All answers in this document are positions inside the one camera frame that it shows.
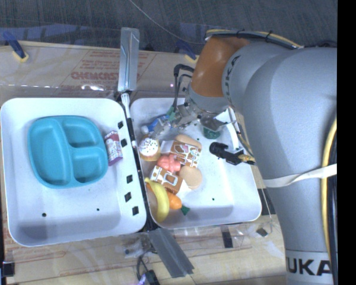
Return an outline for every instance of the yellow cable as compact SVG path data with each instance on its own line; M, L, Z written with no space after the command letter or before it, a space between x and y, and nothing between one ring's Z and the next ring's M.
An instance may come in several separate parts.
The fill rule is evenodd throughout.
M206 33L217 33L217 32L219 32L219 31L231 31L231 30L224 30L224 29L221 29L221 28L212 28L212 29L210 29L210 30L207 30L207 32Z
M323 161L322 161L322 167L326 167L329 163L329 158L330 158L330 151L331 151L331 146L333 143L333 139L336 134L336 118L331 126L331 129L328 133L327 139L326 139L326 144L325 144L325 149L323 152ZM322 204L322 220L323 220L323 231L325 234L325 241L326 241L326 247L327 247L327 253L329 259L331 259L331 252L330 252L330 242L329 242L329 233L328 233L328 217L327 217L327 178L322 178L320 182L320 189L321 189L321 204Z
M269 37L274 37L274 38L277 38L277 39L281 39L281 40L283 40L285 42L288 42L288 43L290 43L290 44L292 44L292 45L294 45L296 47L301 47L302 46L302 45L299 45L299 44L297 44L297 43L295 43L295 42L293 42L291 40L288 40L285 37L282 37L282 36L279 36L279 35L276 35L276 34L269 34L269 33L265 32L265 31L258 31L257 33L261 33L261 34L264 34L264 35L269 35Z
M248 142L243 138L243 136L241 135L241 133L237 133L237 135L238 135L239 138L241 139L241 143L243 144L243 146L247 148L247 151L248 151L251 155L253 155L252 149L250 148L250 145L249 145Z

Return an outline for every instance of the toy food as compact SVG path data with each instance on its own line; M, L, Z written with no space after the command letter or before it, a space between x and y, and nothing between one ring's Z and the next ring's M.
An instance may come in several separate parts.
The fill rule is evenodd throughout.
M157 214L155 220L161 223L166 219L169 214L170 202L167 196L167 191L165 188L156 182L153 182L149 178L145 178L146 183L148 183L157 199Z
M158 210L158 202L157 198L155 197L152 188L150 185L147 183L147 197L148 197L148 203L149 203L149 209L152 214L152 216L157 216L157 210Z
M197 167L201 156L201 149L197 146L176 140L163 141L161 143L161 152L163 154L173 154L175 160L189 167Z
M150 190L150 191L153 191L152 190L152 187L150 187L150 184L147 183L147 188ZM172 210L178 210L178 209L181 209L182 208L182 201L181 199L175 195L175 194L172 194L171 192L169 191L166 191L167 192L167 197L169 198L169 208L172 209Z
M166 190L173 194L178 193L183 182L183 179L180 176L175 175L160 166L154 166L150 174L150 180L160 183Z
M176 141L180 141L181 143L194 145L195 147L198 147L200 150L202 149L202 144L199 141L194 140L193 138L191 138L185 134L179 134L179 135L175 136L174 139Z
M179 171L179 176L183 178L187 186L194 190L198 188L203 180L202 172L198 168L183 166Z
M112 166L123 158L119 134L116 131L109 132L104 137L108 154L108 166Z
M138 146L138 151L140 157L143 160L153 162L160 158L161 151L160 151L160 144L157 140L154 140L150 137L145 137Z
M157 160L157 166L170 171L171 173L178 172L180 170L180 162L174 159L174 155L162 155Z

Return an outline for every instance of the pink toy food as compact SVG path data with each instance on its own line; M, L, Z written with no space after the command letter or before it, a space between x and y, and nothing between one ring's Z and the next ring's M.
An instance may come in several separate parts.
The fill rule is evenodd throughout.
M171 173L178 172L180 170L180 162L174 159L174 155L162 155L157 160L157 166L170 171Z

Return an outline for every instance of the toy banana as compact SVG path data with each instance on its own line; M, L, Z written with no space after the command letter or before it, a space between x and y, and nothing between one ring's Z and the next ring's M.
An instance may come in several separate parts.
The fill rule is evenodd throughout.
M161 223L169 214L169 198L167 192L160 183L153 182L150 178L145 178L145 181L150 185L157 199L157 216L156 221Z

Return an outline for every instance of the kuka logo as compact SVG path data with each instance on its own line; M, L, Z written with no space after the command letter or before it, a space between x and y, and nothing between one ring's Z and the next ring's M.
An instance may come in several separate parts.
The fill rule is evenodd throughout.
M307 259L304 261L301 258L286 257L286 270L294 274L307 274L309 276L322 276L323 274L330 274L330 261Z

